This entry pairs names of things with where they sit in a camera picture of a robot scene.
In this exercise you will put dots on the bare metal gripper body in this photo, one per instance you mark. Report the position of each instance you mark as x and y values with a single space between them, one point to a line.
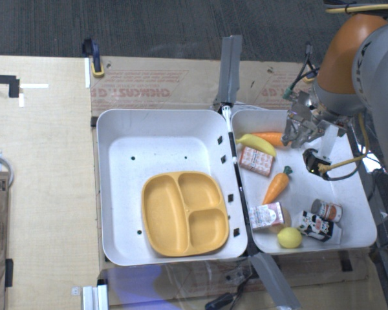
305 118

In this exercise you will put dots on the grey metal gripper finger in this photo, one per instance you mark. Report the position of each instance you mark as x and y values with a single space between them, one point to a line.
287 134
300 139

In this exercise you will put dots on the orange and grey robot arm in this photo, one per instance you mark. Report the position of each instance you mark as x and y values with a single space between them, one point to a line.
339 60

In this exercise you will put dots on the yellow banana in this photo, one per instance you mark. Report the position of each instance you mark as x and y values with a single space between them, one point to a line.
257 142

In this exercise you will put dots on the orange and white carton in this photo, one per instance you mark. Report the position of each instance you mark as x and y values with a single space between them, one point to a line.
256 161

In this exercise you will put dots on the white plastic tray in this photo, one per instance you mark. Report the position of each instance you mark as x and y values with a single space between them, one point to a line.
310 189
155 147

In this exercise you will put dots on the orange carrot with green top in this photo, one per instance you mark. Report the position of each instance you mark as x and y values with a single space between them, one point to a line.
276 186

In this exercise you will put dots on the small orange and white can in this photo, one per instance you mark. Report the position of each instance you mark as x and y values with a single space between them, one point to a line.
328 210

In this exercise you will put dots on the pink and white carton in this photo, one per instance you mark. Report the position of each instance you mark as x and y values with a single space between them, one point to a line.
265 215

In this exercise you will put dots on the black and white milk carton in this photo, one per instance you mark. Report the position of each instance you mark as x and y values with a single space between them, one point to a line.
315 226

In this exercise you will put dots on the yellow lemon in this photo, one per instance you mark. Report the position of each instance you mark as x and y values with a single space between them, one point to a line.
289 238

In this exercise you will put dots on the brown cardboard board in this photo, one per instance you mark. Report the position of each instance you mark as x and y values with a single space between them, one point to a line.
168 82

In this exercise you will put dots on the yellow divided plate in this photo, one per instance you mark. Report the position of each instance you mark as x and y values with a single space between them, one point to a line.
168 212

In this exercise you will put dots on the black cylinder on white bracket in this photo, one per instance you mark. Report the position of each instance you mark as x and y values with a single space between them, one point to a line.
314 163

